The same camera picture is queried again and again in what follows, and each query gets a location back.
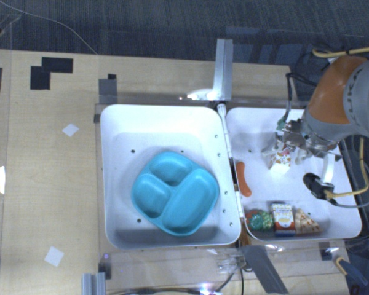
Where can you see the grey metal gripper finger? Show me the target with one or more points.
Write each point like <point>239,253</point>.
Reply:
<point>280,141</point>
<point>300,156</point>

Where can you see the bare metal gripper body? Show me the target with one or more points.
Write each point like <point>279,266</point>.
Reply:
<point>298,135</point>

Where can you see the white printed carton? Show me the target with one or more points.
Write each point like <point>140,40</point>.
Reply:
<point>280,161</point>

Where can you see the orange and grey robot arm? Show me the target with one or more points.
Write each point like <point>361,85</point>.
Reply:
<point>332,97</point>

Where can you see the white plastic tray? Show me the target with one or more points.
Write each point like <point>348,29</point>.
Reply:
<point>123,177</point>
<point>276,192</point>

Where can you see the orange sausage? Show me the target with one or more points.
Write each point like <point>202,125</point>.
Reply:
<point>243,180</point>

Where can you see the orange and white packet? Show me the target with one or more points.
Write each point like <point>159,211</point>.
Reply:
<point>283,220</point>

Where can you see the pizza slice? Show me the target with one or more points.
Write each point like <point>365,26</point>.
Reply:
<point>304,224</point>

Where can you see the blue divided plate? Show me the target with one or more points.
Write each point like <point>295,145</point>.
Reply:
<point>175,195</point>

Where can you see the black cylinder on white bracket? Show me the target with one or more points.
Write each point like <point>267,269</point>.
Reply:
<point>313,183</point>

